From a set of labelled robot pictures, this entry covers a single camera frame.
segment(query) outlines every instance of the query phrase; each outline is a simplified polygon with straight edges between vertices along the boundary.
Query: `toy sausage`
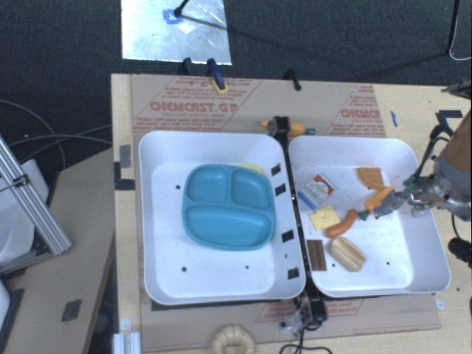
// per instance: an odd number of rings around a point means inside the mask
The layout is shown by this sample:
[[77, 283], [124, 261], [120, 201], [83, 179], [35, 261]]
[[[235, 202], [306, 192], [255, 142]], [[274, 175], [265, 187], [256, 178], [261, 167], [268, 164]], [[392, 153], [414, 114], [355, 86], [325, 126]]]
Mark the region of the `toy sausage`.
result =
[[339, 235], [342, 235], [349, 228], [351, 228], [356, 218], [357, 211], [355, 211], [354, 209], [349, 209], [344, 220], [341, 223], [337, 223], [334, 226], [328, 228], [326, 230], [326, 235], [328, 237], [338, 237]]

